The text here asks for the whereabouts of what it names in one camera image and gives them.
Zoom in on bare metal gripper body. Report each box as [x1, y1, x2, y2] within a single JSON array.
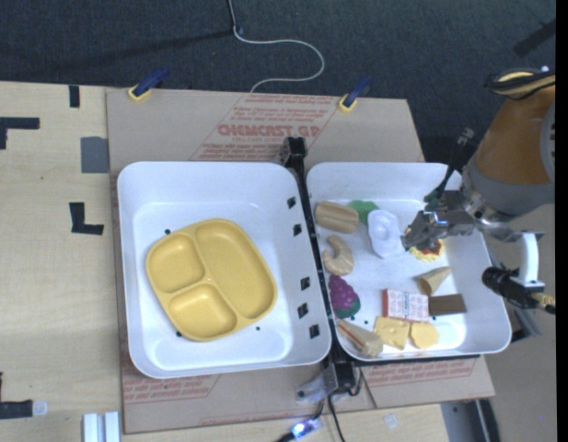
[[423, 190, 519, 244]]

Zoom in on yellow and red pizza slice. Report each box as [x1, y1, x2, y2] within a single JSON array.
[[404, 236, 446, 263]]

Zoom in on white fried egg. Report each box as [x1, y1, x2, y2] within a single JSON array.
[[366, 208, 407, 260]]

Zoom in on tan ice cream cone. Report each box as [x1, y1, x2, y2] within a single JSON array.
[[417, 265, 453, 296]]

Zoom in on green broccoli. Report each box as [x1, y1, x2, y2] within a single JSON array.
[[348, 199, 380, 226]]

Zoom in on red and white carton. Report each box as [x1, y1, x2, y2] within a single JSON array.
[[381, 288, 431, 322]]

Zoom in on brown chocolate bar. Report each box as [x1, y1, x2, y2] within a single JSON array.
[[427, 293, 468, 318]]

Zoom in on tan croissant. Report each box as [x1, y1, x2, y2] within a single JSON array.
[[321, 233, 355, 277]]

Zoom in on tan hot dog bun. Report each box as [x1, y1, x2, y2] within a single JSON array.
[[313, 200, 360, 235]]

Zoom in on white plastic tray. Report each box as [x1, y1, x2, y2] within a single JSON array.
[[116, 160, 333, 379], [306, 160, 514, 362]]

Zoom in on purple grapes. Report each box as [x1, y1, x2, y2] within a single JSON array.
[[328, 273, 362, 320]]

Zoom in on yellow cheese wedge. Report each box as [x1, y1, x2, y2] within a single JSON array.
[[372, 315, 412, 352]]

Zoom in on thin black rod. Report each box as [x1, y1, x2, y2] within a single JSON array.
[[292, 152, 354, 377]]

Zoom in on yellow round biscuit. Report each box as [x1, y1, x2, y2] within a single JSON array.
[[409, 320, 441, 351]]

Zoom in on tan sandwich wedge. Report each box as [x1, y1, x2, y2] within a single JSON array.
[[336, 319, 385, 358]]

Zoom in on yellow divided plate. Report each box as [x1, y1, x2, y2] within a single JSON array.
[[145, 217, 279, 343]]

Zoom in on brown cardboard board red print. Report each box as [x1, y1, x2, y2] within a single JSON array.
[[105, 87, 496, 435]]

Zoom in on black cylinder on white bracket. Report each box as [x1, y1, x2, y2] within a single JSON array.
[[481, 230, 547, 310]]

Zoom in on black block with thin wires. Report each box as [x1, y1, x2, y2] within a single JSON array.
[[278, 136, 309, 169], [330, 355, 359, 394]]

